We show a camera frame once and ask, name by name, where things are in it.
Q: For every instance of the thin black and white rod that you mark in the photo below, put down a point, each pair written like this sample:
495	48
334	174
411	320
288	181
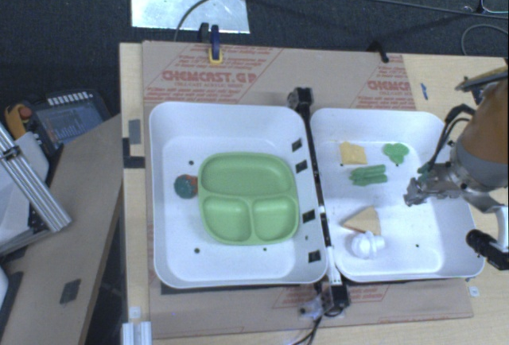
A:
316	176

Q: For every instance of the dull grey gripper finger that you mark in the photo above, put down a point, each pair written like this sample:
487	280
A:
413	198
417	184

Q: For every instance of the tan triangular sandwich slice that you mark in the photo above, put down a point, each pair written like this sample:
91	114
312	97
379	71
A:
366	222

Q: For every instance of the yellow cheese slice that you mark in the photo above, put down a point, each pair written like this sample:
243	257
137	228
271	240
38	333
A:
352	153

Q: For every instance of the green broccoli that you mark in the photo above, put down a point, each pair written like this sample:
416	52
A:
395	152

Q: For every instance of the white plastic tray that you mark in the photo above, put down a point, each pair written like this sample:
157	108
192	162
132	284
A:
413	256
179	256

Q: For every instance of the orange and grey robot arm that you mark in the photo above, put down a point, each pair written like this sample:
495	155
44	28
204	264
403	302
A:
487	125

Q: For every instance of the green and red round toy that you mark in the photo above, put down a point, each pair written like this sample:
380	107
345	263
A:
185	186

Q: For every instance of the green divided plate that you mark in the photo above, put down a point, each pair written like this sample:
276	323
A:
246	196

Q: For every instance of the brown cardboard board red print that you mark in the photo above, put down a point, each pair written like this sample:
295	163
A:
254	73

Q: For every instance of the black cylinder on white bracket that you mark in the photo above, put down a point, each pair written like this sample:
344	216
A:
483	246

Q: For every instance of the green beans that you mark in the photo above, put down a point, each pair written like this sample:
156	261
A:
367	175

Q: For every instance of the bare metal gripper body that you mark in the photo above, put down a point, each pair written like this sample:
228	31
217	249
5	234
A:
445	180

